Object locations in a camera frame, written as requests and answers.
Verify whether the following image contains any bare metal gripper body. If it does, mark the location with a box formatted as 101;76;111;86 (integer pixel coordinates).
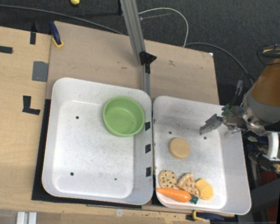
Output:
220;103;270;136

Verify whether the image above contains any white plastic tray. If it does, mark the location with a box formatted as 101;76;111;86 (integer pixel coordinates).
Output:
39;75;166;209
140;94;264;219

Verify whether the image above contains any tan round biscuit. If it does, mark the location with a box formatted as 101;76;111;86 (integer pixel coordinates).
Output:
166;135;193;161

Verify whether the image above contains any yellow corn cob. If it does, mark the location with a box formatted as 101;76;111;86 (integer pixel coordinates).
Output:
193;177;216;202

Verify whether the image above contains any pizza slice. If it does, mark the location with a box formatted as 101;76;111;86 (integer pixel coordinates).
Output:
175;171;203;198

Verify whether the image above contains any chocolate chip cookie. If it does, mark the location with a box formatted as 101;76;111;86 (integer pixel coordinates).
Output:
156;168;179;191

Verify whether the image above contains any orange carrot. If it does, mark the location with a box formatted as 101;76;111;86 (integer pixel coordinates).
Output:
154;186;200;206

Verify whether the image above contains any green bowl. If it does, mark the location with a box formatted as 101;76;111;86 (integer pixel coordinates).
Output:
99;94;149;140

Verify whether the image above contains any brown cardboard board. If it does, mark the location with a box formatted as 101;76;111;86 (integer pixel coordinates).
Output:
32;20;256;222

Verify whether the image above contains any black cylinder on white bracket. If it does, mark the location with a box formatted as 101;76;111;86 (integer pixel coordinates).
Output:
246;128;280;175

